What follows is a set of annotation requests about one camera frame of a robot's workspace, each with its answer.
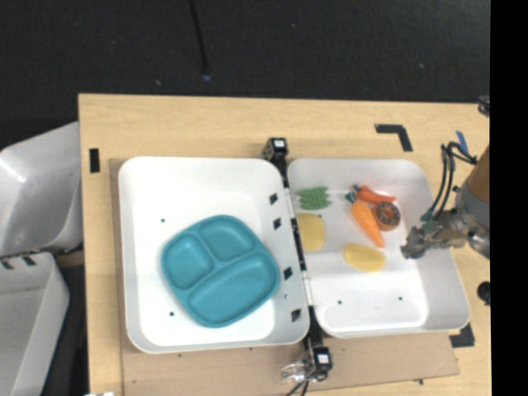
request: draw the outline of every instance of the blue plate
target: blue plate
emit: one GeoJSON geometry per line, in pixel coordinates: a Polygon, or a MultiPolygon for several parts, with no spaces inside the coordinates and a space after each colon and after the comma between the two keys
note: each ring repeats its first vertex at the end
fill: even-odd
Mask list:
{"type": "Polygon", "coordinates": [[[162,269],[187,312],[220,328],[246,317],[281,281],[276,261],[255,233],[228,215],[202,220],[163,249],[162,269]]]}

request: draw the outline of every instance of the wooden table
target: wooden table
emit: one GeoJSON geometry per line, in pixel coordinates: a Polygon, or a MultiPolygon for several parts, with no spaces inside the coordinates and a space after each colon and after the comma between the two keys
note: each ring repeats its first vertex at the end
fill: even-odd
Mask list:
{"type": "MultiPolygon", "coordinates": [[[[110,159],[140,155],[255,158],[268,138],[280,136],[288,139],[291,158],[406,158],[423,169],[435,195],[441,179],[441,144],[456,140],[456,130],[464,133],[473,154],[480,155],[489,143],[489,120],[479,114],[476,104],[82,94],[79,120],[93,393],[122,394],[123,389],[110,159]],[[412,151],[404,151],[397,134],[379,134],[375,125],[381,124],[401,125],[412,151]]],[[[455,182],[461,185],[470,169],[458,163],[455,182]]],[[[467,246],[453,254],[476,339],[472,347],[455,349],[460,374],[426,379],[423,385],[401,382],[317,394],[491,394],[490,308],[476,293],[480,283],[489,281],[489,261],[467,246]]]]}

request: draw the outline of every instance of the red chili pepper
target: red chili pepper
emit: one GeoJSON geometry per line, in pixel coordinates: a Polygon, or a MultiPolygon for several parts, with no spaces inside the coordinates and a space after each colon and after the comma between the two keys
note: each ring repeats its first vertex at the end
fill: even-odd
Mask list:
{"type": "Polygon", "coordinates": [[[365,202],[370,202],[371,204],[378,204],[379,202],[394,202],[396,201],[395,196],[388,196],[378,194],[377,192],[372,191],[368,186],[358,186],[354,185],[354,189],[357,191],[357,197],[360,200],[365,202]]]}

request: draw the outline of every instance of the toy carrot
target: toy carrot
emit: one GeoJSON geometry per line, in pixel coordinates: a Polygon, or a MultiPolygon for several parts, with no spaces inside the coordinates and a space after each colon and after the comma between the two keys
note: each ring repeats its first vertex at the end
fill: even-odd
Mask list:
{"type": "Polygon", "coordinates": [[[353,192],[346,195],[346,198],[352,203],[351,212],[361,228],[370,236],[370,238],[379,246],[384,247],[385,242],[381,237],[380,227],[376,223],[374,214],[369,205],[362,200],[358,200],[353,192]]]}
{"type": "Polygon", "coordinates": [[[357,197],[365,202],[372,204],[378,204],[379,202],[394,202],[396,201],[395,196],[381,195],[377,192],[372,191],[368,186],[354,185],[354,189],[357,192],[357,197]]]}

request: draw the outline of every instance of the brown round toy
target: brown round toy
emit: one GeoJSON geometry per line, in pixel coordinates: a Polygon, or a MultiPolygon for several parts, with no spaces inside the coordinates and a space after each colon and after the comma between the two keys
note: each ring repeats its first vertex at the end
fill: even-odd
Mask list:
{"type": "Polygon", "coordinates": [[[392,202],[380,202],[372,209],[380,230],[392,230],[398,227],[402,218],[398,207],[392,202]]]}

